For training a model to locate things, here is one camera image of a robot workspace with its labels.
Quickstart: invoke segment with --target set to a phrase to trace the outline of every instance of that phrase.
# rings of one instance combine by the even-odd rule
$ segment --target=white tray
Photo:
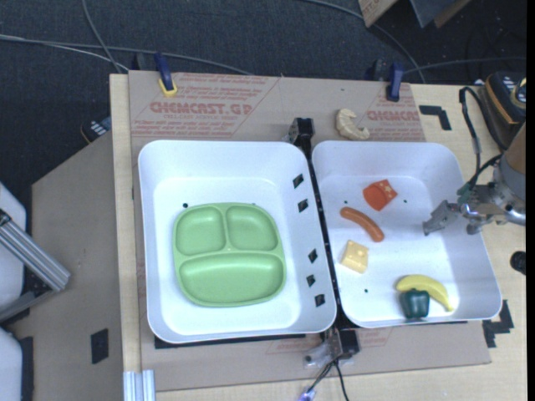
[[[502,297],[481,234],[468,235],[459,218],[425,236],[422,222],[444,200],[456,202],[464,184],[456,157],[432,143],[325,141],[313,150],[313,166],[327,221],[340,300],[347,317],[361,327],[407,324],[396,281],[425,274],[442,282],[452,312],[431,300],[425,322],[490,319]],[[398,195],[381,211],[362,190],[387,179]],[[339,214],[344,206],[364,212],[385,234],[373,242],[363,228]],[[368,269],[360,274],[339,264],[347,240],[369,248]]]
[[[283,142],[156,140],[142,149],[138,162],[147,313],[156,336],[188,343],[322,332],[332,325],[336,301],[308,163],[300,150]],[[303,182],[294,187],[300,175]],[[299,211],[304,200],[308,207]],[[218,202],[254,203],[275,220],[287,281],[272,300],[203,307],[182,293],[173,262],[173,223],[184,204]],[[312,251],[317,254],[313,262]],[[324,303],[317,306],[321,296]]]

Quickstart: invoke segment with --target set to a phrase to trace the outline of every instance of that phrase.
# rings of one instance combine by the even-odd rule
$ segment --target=toy banana
[[[336,114],[336,129],[345,138],[350,140],[367,140],[369,131],[367,128],[357,128],[353,119],[357,115],[349,109],[341,109]]]
[[[431,298],[442,304],[448,312],[453,310],[448,299],[446,287],[432,277],[427,277],[426,275],[408,275],[402,277],[395,285],[395,288],[402,292],[407,292],[413,288],[419,291],[427,291]]]

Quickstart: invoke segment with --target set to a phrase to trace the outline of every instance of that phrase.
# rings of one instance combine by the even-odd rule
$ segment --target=blue clamp
[[[403,78],[403,67],[400,63],[390,65],[389,81],[390,85],[386,87],[386,99],[398,102],[400,100],[400,86]]]
[[[154,54],[154,60],[156,62],[156,69],[160,72],[158,83],[160,84],[161,91],[166,97],[175,96],[178,92],[178,88],[171,75],[171,69],[169,68],[167,60],[160,52]]]

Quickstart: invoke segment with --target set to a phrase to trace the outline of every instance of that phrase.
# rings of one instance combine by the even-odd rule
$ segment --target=yellow banana
[[[448,291],[446,290],[446,287],[432,277],[427,277],[426,275],[408,275],[402,277],[395,285],[395,288],[402,292],[409,291],[413,288],[419,291],[427,291],[429,292],[429,295],[442,304],[448,312],[453,310],[448,299]]]

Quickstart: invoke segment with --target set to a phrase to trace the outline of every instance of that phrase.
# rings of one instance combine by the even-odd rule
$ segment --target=blue object
[[[156,69],[160,72],[161,82],[168,91],[172,91],[175,87],[173,85],[173,78],[171,76],[171,69],[164,56],[160,52],[154,54],[156,62]]]
[[[389,81],[390,85],[386,87],[386,99],[398,102],[400,100],[400,86],[403,78],[403,66],[400,63],[390,65]]]

